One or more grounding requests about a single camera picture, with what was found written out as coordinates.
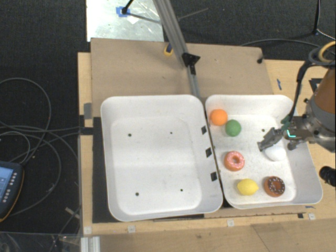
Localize green toy lime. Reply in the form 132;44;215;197
225;119;242;138

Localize yellow toy lemon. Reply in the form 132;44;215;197
237;178;260;196

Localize white toy egg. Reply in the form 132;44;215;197
264;146;287;163

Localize brown cardboard board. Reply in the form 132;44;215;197
90;37;308;219

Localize orange toy orange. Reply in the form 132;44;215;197
209;109;228;127

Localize pink toy doughnut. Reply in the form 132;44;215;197
224;151;246;172

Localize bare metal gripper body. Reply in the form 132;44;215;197
281;115;320;151

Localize brown toy doughnut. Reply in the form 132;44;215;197
264;176;286;198

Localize white plastic tray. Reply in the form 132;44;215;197
204;94;324;211
100;94;224;223

